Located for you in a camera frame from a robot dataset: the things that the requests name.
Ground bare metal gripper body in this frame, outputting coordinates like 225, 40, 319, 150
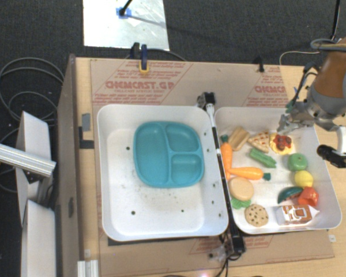
288, 100, 337, 132

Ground yellow spaghetti with red sauce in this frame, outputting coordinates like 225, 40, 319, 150
268, 132, 294, 156

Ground pizza slice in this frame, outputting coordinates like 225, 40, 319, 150
246, 130, 270, 154

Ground green apple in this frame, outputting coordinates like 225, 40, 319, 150
286, 152, 309, 172

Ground green beans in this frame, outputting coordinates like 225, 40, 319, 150
249, 147, 278, 169

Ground tan hot dog bun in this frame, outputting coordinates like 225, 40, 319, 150
228, 126, 250, 152

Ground yellow lemon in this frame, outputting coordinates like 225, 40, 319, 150
294, 170, 314, 188

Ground white plastic tray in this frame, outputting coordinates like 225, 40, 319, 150
213, 106, 343, 235
96, 103, 230, 242

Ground orange carrot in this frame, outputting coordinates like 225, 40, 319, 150
225, 166, 272, 182
220, 134, 234, 181

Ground dark green melon slice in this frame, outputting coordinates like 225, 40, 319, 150
277, 186, 304, 205

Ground thin black and white rod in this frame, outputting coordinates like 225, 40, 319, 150
206, 103, 240, 242

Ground brown cardboard board red print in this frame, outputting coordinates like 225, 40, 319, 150
89, 58, 336, 271

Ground tan bread bun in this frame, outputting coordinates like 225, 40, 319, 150
228, 176, 255, 202

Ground brown and white carton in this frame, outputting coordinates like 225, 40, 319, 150
273, 204, 321, 226

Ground green lettuce leaf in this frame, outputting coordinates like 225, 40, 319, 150
230, 197, 253, 211

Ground chocolate chip biscuit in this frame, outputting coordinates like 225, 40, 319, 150
243, 203, 270, 229

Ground blue divided plate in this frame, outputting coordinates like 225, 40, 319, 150
133, 121, 205, 189

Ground black cylinder on white bracket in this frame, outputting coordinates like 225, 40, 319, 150
317, 125, 346, 169

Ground black block with thin wires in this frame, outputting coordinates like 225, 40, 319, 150
219, 233, 246, 257
196, 91, 217, 109

